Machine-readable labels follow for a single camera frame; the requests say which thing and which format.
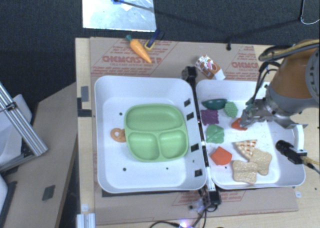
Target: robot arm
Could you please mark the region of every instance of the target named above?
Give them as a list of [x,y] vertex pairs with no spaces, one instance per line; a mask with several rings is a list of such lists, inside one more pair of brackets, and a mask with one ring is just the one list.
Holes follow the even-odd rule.
[[[284,57],[281,65],[275,62]],[[271,55],[264,52],[259,59],[264,61],[260,74],[268,65],[276,65],[278,70],[263,99],[256,99],[262,85],[259,76],[256,92],[247,102],[239,125],[245,128],[255,122],[275,121],[292,129],[297,124],[290,116],[319,107],[319,40],[305,41]]]

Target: orange carrot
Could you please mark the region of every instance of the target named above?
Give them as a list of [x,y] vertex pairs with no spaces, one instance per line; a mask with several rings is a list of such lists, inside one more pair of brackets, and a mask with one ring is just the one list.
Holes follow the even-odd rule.
[[239,121],[241,121],[241,118],[237,118],[232,124],[231,127],[235,130],[247,130],[246,127],[240,127]]
[[131,49],[142,59],[146,60],[149,64],[151,64],[151,59],[145,51],[144,47],[141,45],[139,40],[132,39],[130,35],[125,37],[130,42]]
[[232,154],[219,146],[210,158],[217,165],[227,165],[231,161]]

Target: toy donut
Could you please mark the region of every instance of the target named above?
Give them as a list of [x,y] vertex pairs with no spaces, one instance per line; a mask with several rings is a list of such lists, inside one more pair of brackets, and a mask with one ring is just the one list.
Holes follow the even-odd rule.
[[119,143],[124,143],[126,141],[125,130],[121,128],[114,128],[110,132],[112,139]]

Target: green divided plate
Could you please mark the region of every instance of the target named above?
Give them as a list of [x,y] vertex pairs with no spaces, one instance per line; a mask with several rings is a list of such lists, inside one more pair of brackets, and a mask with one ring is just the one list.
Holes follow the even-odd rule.
[[142,162],[172,161],[188,151],[182,113],[170,104],[140,104],[124,116],[125,139],[131,154]]

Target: white tray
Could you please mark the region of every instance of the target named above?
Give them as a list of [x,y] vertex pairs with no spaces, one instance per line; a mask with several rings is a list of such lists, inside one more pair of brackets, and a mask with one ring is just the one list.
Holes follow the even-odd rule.
[[[105,191],[184,191],[204,186],[207,174],[193,93],[187,82],[178,78],[104,76],[96,81],[94,94],[97,178]],[[130,107],[152,103],[171,104],[182,112],[189,142],[184,157],[172,161],[142,162],[130,154],[126,143],[111,138],[111,129],[124,128],[124,116]],[[186,116],[191,113],[194,118],[187,120]],[[198,146],[198,150],[191,151],[192,146]]]
[[[256,83],[251,81],[228,81],[228,80],[202,80],[197,84],[196,92],[200,110],[206,108],[201,102],[224,98],[232,101],[238,108],[237,118],[241,117],[242,110],[246,107],[245,103],[252,97]],[[266,90],[261,87],[257,99],[265,96]],[[291,163],[285,156],[281,155],[275,148],[278,140],[285,140],[291,144],[299,137],[303,138],[303,130],[299,128],[284,129],[275,122],[256,122],[246,131],[239,131],[231,128],[231,123],[235,118],[228,117],[224,110],[218,111],[218,126],[224,129],[224,142],[206,143],[211,176],[214,183],[226,190],[264,188],[264,187],[284,187],[298,186],[305,180],[305,170],[303,165]],[[204,137],[206,137],[207,126],[202,125]],[[221,146],[232,153],[232,160],[247,161],[234,148],[234,142],[257,139],[256,147],[262,151],[272,154],[272,161],[269,166],[269,174],[262,176],[257,174],[255,184],[236,182],[233,180],[231,163],[227,165],[216,165],[210,155]]]

